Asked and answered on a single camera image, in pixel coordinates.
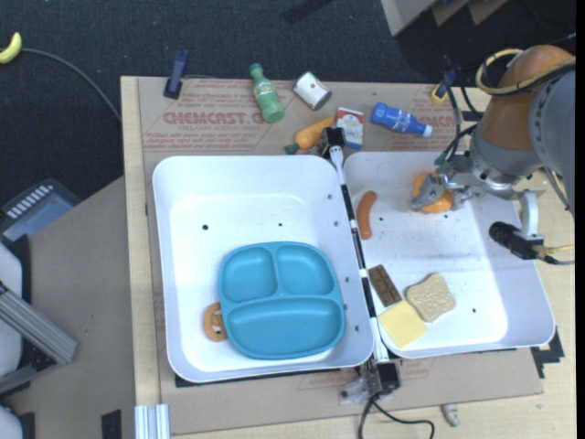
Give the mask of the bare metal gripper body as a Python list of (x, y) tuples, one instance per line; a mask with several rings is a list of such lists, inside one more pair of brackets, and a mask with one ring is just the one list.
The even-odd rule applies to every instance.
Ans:
[(498, 182), (490, 178), (488, 172), (490, 169), (480, 170), (474, 166), (451, 166), (443, 176), (444, 186), (450, 191), (454, 188), (470, 187), (473, 190), (472, 199), (484, 195), (505, 200), (517, 198), (517, 192), (508, 177), (504, 177), (504, 182)]

